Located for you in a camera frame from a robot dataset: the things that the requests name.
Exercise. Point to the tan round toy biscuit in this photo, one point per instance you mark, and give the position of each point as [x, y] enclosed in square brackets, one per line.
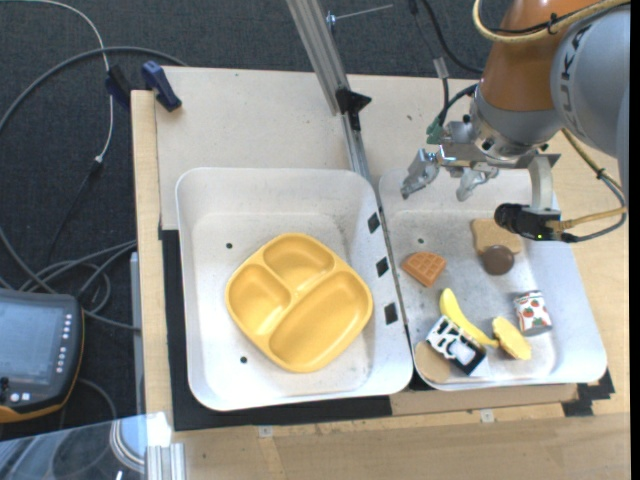
[430, 363]

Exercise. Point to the yellow divided plate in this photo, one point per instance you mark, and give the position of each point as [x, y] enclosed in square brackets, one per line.
[300, 313]

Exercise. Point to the pale flat board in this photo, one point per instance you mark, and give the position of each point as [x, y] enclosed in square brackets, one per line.
[250, 128]

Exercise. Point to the white strawberry print can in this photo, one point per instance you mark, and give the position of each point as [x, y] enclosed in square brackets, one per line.
[532, 314]

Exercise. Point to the black and white carton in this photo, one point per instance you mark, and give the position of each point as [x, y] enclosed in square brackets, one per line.
[450, 340]

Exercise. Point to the yellow banana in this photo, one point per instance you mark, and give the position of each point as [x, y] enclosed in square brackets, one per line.
[452, 308]

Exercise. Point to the tan toy bread slice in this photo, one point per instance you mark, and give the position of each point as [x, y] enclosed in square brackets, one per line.
[487, 235]

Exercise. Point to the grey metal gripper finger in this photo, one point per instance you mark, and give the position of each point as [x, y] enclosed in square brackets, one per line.
[420, 173]
[472, 180]

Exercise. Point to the yellow and brown toy slice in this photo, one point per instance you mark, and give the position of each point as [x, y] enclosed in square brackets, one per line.
[512, 340]

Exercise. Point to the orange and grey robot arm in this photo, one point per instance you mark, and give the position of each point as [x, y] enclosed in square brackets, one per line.
[525, 68]

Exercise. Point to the black cylinder on white bracket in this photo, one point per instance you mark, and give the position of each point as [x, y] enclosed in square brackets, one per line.
[525, 220]

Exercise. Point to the brown round toy biscuit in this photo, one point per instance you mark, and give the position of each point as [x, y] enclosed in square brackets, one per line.
[497, 260]

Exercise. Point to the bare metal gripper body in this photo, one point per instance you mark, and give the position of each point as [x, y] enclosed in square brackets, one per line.
[470, 150]

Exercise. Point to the orange toy waffle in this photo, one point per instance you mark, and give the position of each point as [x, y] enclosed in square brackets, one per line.
[424, 268]

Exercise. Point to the white plastic tray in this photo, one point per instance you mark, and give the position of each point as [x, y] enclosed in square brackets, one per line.
[565, 278]
[220, 208]

